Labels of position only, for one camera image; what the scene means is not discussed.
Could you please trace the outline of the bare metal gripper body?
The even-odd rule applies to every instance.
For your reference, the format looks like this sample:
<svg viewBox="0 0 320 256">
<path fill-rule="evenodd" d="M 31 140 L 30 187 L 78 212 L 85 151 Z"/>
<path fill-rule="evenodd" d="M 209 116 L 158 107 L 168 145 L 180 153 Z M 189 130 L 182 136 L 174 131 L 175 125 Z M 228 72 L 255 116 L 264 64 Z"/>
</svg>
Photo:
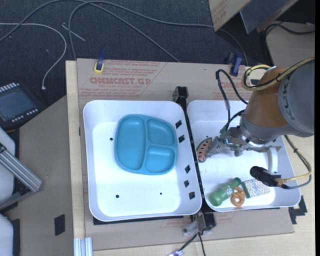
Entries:
<svg viewBox="0 0 320 256">
<path fill-rule="evenodd" d="M 244 151 L 260 152 L 268 143 L 267 140 L 253 136 L 242 126 L 230 127 L 228 129 L 222 128 L 219 138 L 226 147 L 233 151 L 236 157 L 242 155 Z"/>
</svg>

